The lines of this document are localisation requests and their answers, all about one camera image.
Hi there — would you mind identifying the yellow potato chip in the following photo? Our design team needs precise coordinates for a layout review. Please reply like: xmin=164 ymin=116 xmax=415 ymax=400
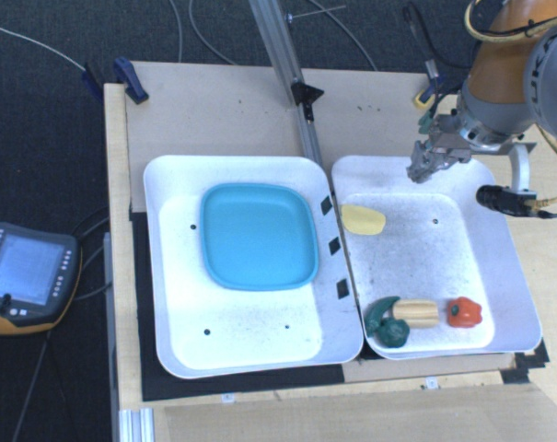
xmin=341 ymin=204 xmax=388 ymax=237

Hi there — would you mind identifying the white plastic tray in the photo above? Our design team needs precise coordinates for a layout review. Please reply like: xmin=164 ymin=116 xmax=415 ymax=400
xmin=143 ymin=154 xmax=365 ymax=380
xmin=331 ymin=154 xmax=543 ymax=361

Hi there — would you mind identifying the blue plate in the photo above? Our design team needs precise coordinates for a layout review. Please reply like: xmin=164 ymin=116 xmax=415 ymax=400
xmin=199 ymin=181 xmax=320 ymax=293

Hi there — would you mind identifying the dark green chili pepper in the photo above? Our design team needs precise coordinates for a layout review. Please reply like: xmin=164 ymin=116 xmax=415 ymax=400
xmin=363 ymin=296 xmax=401 ymax=335

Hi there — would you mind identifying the red bell pepper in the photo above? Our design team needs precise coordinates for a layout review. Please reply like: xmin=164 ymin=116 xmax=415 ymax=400
xmin=446 ymin=296 xmax=484 ymax=329

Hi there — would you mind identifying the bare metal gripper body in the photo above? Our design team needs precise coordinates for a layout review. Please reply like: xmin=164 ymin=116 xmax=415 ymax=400
xmin=426 ymin=111 xmax=505 ymax=163

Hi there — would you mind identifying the green broccoli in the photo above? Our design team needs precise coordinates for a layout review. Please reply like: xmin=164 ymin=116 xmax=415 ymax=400
xmin=377 ymin=318 xmax=412 ymax=350

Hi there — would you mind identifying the pale wood board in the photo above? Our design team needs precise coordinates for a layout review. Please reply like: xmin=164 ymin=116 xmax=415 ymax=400
xmin=103 ymin=61 xmax=557 ymax=442

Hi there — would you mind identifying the black cylinder on white bracket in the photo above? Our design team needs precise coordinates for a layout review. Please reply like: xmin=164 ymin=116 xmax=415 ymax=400
xmin=475 ymin=142 xmax=539 ymax=216

